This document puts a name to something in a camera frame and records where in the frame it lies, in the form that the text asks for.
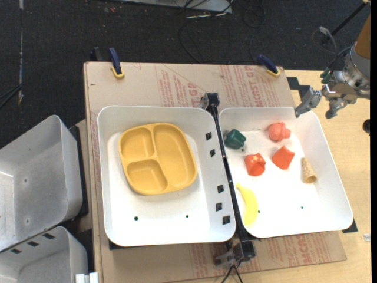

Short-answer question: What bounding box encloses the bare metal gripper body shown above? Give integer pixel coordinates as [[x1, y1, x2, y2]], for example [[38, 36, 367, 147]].
[[320, 69, 371, 106]]

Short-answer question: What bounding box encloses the pink-orange lumpy toy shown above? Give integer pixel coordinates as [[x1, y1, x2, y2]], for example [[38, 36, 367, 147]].
[[267, 121, 292, 143]]

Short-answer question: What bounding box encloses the orange toy wedge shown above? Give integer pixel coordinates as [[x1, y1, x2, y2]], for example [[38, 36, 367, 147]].
[[270, 146, 296, 170]]

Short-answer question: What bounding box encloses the tan toy ice cream cone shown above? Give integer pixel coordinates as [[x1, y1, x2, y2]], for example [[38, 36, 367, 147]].
[[300, 157, 318, 185]]

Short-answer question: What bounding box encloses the green toy pepper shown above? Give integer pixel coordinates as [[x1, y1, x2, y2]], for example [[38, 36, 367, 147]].
[[223, 129, 247, 150]]

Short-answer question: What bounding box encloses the red toy box yellow star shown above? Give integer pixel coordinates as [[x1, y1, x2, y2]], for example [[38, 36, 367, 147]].
[[244, 153, 267, 177]]

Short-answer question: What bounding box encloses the thin black rod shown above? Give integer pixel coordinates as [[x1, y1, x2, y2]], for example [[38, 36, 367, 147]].
[[209, 104, 250, 245]]

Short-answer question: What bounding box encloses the white plastic tray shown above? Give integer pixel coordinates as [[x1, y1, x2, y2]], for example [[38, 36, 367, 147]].
[[97, 104, 237, 248], [0, 225, 90, 283], [218, 107, 354, 239], [0, 114, 84, 252]]

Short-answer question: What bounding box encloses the yellow banana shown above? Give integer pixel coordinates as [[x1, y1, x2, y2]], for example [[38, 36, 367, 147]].
[[235, 182, 259, 226]]

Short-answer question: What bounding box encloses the brown cardboard board red print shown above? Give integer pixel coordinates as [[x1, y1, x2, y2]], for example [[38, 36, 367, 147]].
[[83, 61, 348, 283]]

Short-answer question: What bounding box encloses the yellow divided plate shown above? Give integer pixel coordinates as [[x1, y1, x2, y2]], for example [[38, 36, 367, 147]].
[[118, 122, 199, 196]]

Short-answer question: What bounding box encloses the black block with wires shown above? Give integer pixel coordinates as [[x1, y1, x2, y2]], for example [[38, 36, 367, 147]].
[[200, 92, 221, 112], [213, 239, 257, 267]]

